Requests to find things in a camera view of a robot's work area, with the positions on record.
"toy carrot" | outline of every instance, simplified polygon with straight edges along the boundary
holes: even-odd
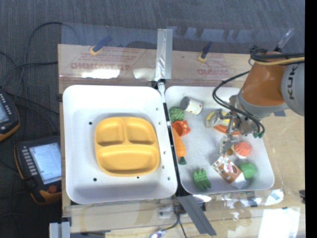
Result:
[[[186,155],[186,148],[184,146],[184,143],[180,136],[178,135],[175,128],[172,127],[172,133],[173,133],[173,139],[174,139],[174,146],[175,146],[175,152],[178,157],[180,157],[179,164],[185,165],[187,162],[184,158]]]

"dark floor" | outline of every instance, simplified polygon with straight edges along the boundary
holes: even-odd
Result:
[[[50,110],[15,98],[21,127],[0,142],[0,237],[48,237],[49,223],[60,219],[60,203],[38,206],[24,192],[13,145],[59,131],[57,44],[66,41],[61,23],[154,31],[174,27],[175,49],[196,50],[197,42],[213,40],[213,52],[225,53],[248,53],[253,44],[272,50],[293,28],[294,35],[283,51],[303,52],[305,48],[305,0],[0,0],[1,87]],[[221,38],[214,40],[211,34],[202,40],[203,29],[221,30]],[[155,48],[143,37],[139,34],[134,40],[140,47]],[[10,71],[15,65],[34,62],[54,63]]]

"yellow divided plate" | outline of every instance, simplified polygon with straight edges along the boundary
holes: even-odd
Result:
[[[99,167],[112,176],[149,174],[159,165],[159,144],[153,126],[136,117],[112,117],[95,129]]]

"brown and white carton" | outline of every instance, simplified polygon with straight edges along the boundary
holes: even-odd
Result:
[[[242,171],[224,154],[212,164],[212,168],[232,186],[242,188],[246,183]]]

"yellow cable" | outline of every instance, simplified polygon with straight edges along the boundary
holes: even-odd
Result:
[[[271,61],[271,62],[264,62],[264,61],[254,60],[254,62],[256,62],[258,64],[262,64],[262,65],[288,64],[288,63],[297,62],[297,61],[305,61],[305,57],[290,58],[290,59],[285,59],[285,60],[281,60],[281,61]]]

